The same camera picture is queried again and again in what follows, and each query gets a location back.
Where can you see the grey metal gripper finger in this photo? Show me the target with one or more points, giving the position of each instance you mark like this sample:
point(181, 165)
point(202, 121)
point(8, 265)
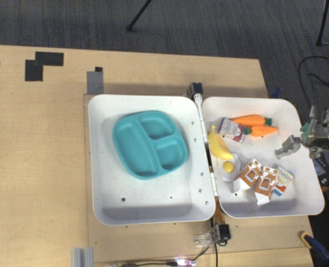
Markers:
point(293, 142)
point(283, 152)

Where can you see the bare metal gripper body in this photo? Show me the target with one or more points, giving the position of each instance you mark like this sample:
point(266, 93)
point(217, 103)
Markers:
point(320, 143)

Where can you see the white red and blue carton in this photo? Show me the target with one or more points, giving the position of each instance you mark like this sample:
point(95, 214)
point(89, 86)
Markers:
point(284, 179)

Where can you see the orange carrot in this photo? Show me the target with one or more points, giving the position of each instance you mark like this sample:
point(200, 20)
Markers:
point(249, 119)
point(263, 131)

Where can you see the brown and white carton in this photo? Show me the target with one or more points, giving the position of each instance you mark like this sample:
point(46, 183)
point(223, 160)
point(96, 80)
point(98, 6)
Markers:
point(249, 175)
point(266, 186)

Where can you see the white plastic tray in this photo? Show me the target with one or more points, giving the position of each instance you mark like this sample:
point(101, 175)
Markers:
point(131, 202)
point(292, 202)

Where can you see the pink and purple small carton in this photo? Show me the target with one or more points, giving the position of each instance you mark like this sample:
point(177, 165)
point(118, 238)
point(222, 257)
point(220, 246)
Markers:
point(232, 129)

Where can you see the white fried egg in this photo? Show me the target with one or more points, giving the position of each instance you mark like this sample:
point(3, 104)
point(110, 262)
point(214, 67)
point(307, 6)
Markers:
point(229, 167)

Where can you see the yellow banana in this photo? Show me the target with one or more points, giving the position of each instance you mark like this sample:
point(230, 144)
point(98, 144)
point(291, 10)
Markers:
point(218, 146)

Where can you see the thin black and white rod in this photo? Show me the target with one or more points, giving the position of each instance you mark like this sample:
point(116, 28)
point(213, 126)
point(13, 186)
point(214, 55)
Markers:
point(202, 121)

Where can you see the teal divided plate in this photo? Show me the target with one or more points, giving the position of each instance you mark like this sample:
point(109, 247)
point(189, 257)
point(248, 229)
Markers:
point(134, 146)

